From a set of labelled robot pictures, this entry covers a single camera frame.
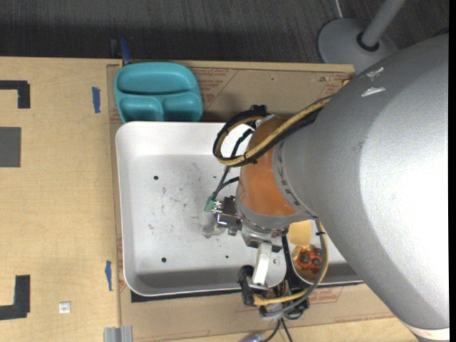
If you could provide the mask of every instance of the white square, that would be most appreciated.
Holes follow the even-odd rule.
[[[71,312],[71,302],[70,301],[61,301],[58,303],[58,312],[60,314],[66,314]]]

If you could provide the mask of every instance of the metal stand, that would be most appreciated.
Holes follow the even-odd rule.
[[[356,19],[336,19],[318,36],[318,50],[326,63],[350,63],[360,73],[398,48],[384,35],[406,0],[385,0],[368,25]]]

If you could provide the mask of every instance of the black tape corner marker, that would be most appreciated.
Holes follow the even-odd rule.
[[[17,108],[30,109],[30,84],[27,81],[0,80],[0,90],[17,90]]]
[[[12,305],[0,306],[0,321],[27,318],[30,313],[30,275],[16,276]]]

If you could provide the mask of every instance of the round metal base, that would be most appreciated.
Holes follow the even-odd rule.
[[[326,24],[318,35],[318,50],[323,62],[352,64],[358,74],[398,50],[387,36],[381,37],[374,51],[362,48],[357,37],[367,26],[366,22],[357,19],[336,19]]]

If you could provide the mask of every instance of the teal plastic container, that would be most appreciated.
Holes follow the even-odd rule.
[[[197,122],[200,88],[187,67],[171,62],[133,63],[115,76],[115,99],[123,122]]]

